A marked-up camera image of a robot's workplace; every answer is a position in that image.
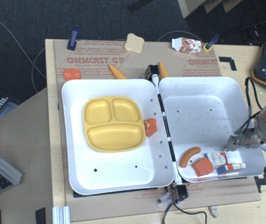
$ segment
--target sausage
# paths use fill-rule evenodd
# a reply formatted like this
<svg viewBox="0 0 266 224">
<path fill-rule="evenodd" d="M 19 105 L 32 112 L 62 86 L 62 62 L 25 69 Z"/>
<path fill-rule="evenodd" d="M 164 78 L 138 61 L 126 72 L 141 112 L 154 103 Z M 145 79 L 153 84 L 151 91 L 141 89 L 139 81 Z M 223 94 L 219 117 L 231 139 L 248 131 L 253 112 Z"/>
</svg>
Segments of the sausage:
<svg viewBox="0 0 266 224">
<path fill-rule="evenodd" d="M 182 167 L 182 168 L 185 168 L 187 166 L 187 163 L 189 161 L 189 159 L 195 155 L 195 154 L 198 154 L 200 153 L 201 149 L 199 147 L 193 147 L 193 148 L 190 148 L 188 151 L 186 151 L 183 155 L 183 157 L 181 158 L 180 162 L 179 162 L 179 165 Z"/>
</svg>

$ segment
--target dark background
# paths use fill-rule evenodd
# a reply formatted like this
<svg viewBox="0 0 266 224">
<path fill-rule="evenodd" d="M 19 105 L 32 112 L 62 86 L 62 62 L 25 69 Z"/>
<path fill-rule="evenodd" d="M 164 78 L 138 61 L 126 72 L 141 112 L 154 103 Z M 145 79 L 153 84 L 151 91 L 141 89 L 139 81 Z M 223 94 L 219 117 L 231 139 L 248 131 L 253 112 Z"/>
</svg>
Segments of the dark background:
<svg viewBox="0 0 266 224">
<path fill-rule="evenodd" d="M 136 11 L 130 5 L 139 0 L 0 0 L 0 21 L 12 32 L 33 61 L 44 48 L 45 39 L 70 39 L 74 25 L 78 39 L 126 39 L 128 33 L 157 41 L 171 31 L 185 31 L 208 42 L 215 33 L 266 21 L 266 0 L 243 0 L 226 13 L 222 4 L 209 14 L 200 6 L 186 19 L 177 0 L 154 0 Z M 170 42 L 190 34 L 172 33 L 161 39 Z M 220 37 L 217 44 L 261 45 L 266 42 L 266 23 L 256 28 Z M 44 52 L 36 65 L 45 71 Z M 46 80 L 33 72 L 36 90 Z M 0 25 L 0 97 L 10 95 L 24 102 L 36 93 L 32 83 L 32 65 L 9 32 Z"/>
</svg>

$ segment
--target wooden table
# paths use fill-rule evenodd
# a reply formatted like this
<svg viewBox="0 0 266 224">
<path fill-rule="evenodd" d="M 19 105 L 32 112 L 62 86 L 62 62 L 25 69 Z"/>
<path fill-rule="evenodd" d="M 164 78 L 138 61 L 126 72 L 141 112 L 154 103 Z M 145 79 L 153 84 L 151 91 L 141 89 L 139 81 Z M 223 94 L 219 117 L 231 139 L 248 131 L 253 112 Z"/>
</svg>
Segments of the wooden table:
<svg viewBox="0 0 266 224">
<path fill-rule="evenodd" d="M 66 206 L 65 186 L 63 177 L 63 163 L 61 152 L 60 120 L 58 104 L 58 92 L 56 82 L 55 67 L 55 48 L 54 40 L 47 39 L 46 44 L 46 62 L 47 62 L 47 90 L 48 90 L 48 112 L 49 112 L 49 131 L 50 131 L 50 152 L 51 152 L 51 170 L 52 170 L 52 197 L 54 207 Z M 219 63 L 222 76 L 235 79 L 245 97 L 244 80 L 250 76 L 251 69 L 260 53 L 260 47 L 257 46 L 231 46 L 214 45 L 214 51 Z M 219 61 L 219 56 L 231 57 L 236 64 L 237 71 L 232 71 L 229 63 Z M 259 102 L 262 106 L 266 104 L 266 87 L 256 84 Z M 257 105 L 253 105 L 253 113 L 257 111 Z M 261 201 L 250 203 L 238 203 L 218 206 L 218 217 L 213 218 L 208 208 L 200 208 L 188 211 L 203 210 L 207 212 L 208 223 L 266 223 L 266 186 L 262 186 Z M 76 223 L 161 223 L 162 213 L 152 213 L 146 215 L 134 215 L 127 217 L 115 217 L 108 219 L 98 219 L 82 221 Z M 167 214 L 166 221 L 169 223 L 204 223 L 203 215 L 189 216 L 179 211 L 170 211 Z"/>
</svg>

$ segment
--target toy carrot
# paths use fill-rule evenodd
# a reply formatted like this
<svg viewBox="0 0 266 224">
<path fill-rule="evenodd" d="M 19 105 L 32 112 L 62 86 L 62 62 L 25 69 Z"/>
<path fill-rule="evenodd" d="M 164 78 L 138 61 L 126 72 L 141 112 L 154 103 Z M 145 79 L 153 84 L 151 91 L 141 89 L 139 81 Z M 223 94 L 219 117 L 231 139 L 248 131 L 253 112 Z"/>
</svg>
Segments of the toy carrot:
<svg viewBox="0 0 266 224">
<path fill-rule="evenodd" d="M 118 68 L 111 64 L 109 65 L 109 68 L 116 79 L 127 79 L 127 77 Z"/>
<path fill-rule="evenodd" d="M 159 69 L 160 69 L 160 80 L 163 78 L 169 77 L 169 73 L 167 69 L 164 67 L 163 63 L 159 63 Z"/>
</svg>

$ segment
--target divided yellow plate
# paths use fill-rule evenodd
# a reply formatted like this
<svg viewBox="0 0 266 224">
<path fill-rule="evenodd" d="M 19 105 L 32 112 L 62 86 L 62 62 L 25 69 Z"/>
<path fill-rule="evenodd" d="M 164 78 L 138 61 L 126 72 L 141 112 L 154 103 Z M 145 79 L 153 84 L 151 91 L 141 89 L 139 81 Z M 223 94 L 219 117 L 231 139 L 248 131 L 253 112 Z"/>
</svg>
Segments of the divided yellow plate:
<svg viewBox="0 0 266 224">
<path fill-rule="evenodd" d="M 88 144 L 100 152 L 132 150 L 145 140 L 139 106 L 127 97 L 105 96 L 89 100 L 83 109 L 83 124 Z"/>
</svg>

